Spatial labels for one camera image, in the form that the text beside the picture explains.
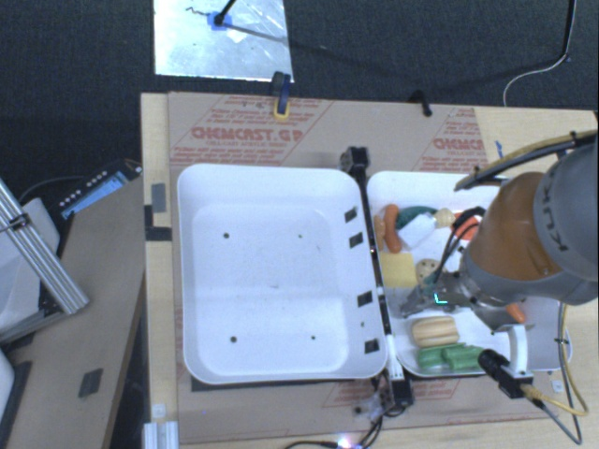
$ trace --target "cardboard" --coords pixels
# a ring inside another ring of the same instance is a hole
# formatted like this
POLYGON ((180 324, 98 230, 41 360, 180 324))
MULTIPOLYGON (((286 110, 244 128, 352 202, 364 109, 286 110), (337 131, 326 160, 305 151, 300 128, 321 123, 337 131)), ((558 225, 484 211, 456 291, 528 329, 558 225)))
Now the cardboard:
MULTIPOLYGON (((223 94, 170 94, 170 182, 177 336, 180 442, 198 443, 346 432, 370 427, 356 407, 370 381, 207 386, 192 381, 182 359, 182 306, 176 184, 194 163, 336 167, 349 146, 366 146, 369 174, 381 170, 469 172, 486 148, 475 109, 291 99, 287 121, 272 117, 274 99, 223 94)), ((549 378, 535 379, 551 393, 549 378)), ((488 377, 414 382, 416 404, 386 427, 431 427, 542 417, 530 402, 510 400, 488 377)))

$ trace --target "yellow cable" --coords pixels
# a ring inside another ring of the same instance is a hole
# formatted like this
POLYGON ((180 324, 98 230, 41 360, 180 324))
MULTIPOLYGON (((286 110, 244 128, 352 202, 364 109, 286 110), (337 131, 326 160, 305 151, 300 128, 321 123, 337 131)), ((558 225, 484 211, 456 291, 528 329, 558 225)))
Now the yellow cable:
MULTIPOLYGON (((568 309, 568 307, 564 306, 562 325, 560 326, 560 338, 562 340, 565 340, 565 315, 566 315, 567 309, 568 309)), ((562 402, 560 402, 554 398, 550 398, 549 396, 543 394, 541 391, 539 391, 536 387, 534 387, 531 384, 522 384, 520 386, 520 389, 522 389, 524 396, 526 396, 526 398, 529 400, 533 400, 533 399, 544 400, 545 402, 549 402, 550 404, 553 404, 554 406, 557 406, 558 408, 563 409, 564 411, 567 411, 573 415, 578 415, 578 416, 587 415, 589 413, 589 408, 588 408, 585 400, 582 398, 582 396, 578 392, 578 388, 575 385, 574 380, 572 379, 572 375, 570 373, 570 366, 568 365, 568 357, 567 357, 567 354, 565 351, 565 344, 562 343, 561 346, 562 346, 561 351, 562 351, 562 356, 563 356, 563 367, 565 369, 566 377, 568 378, 568 381, 570 382, 570 385, 572 386, 572 391, 576 395, 578 402, 580 403, 580 405, 583 408, 583 411, 571 408, 570 406, 567 406, 566 404, 563 404, 562 402)))

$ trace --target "silver square plate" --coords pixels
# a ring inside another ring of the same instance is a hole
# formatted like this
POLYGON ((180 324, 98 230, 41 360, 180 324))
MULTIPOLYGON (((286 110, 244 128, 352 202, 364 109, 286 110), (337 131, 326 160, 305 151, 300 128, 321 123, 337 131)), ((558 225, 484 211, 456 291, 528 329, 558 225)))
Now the silver square plate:
POLYGON ((228 0, 154 0, 158 75, 270 81, 292 75, 283 0, 238 0, 231 24, 213 29, 208 15, 228 0))

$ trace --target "yellow cheese block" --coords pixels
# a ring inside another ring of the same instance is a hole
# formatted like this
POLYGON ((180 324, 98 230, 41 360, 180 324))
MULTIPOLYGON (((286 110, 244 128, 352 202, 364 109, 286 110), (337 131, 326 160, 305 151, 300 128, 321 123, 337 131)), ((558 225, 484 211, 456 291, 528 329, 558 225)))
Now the yellow cheese block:
POLYGON ((414 258, 410 253, 378 254, 383 282, 390 288, 411 288, 418 284, 414 258))

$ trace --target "white tray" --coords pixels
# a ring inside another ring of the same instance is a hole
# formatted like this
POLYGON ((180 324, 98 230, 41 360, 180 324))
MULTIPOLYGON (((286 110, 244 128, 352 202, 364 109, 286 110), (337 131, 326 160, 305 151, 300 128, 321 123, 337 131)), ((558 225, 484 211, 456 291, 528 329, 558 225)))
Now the white tray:
POLYGON ((178 195, 183 355, 193 376, 231 384, 382 370, 387 347, 349 176, 196 165, 178 195))
MULTIPOLYGON (((496 187, 479 186, 472 190, 454 192, 453 188, 463 175, 445 173, 416 173, 383 171, 373 175, 368 183, 368 197, 373 215, 383 215, 385 206, 395 203, 401 208, 430 206, 436 209, 449 208, 453 211, 467 210, 474 206, 486 208, 497 195, 496 187)), ((414 262, 424 258, 439 260, 450 235, 448 228, 436 229, 420 246, 411 251, 414 262)), ((460 254, 449 258, 446 268, 458 269, 460 254)), ((391 327, 395 335, 396 351, 402 365, 415 375, 422 377, 464 376, 484 374, 481 369, 453 371, 447 367, 421 369, 417 364, 418 347, 410 337, 411 325, 416 319, 445 315, 442 310, 426 310, 408 318, 398 315, 398 308, 413 288, 386 290, 387 306, 391 316, 391 327)), ((560 366, 553 337, 557 334, 557 301, 528 297, 521 305, 527 316, 527 342, 529 347, 528 367, 530 370, 555 370, 560 366)), ((507 333, 491 334, 476 315, 467 308, 450 313, 460 333, 460 342, 468 345, 493 349, 510 358, 507 333)))

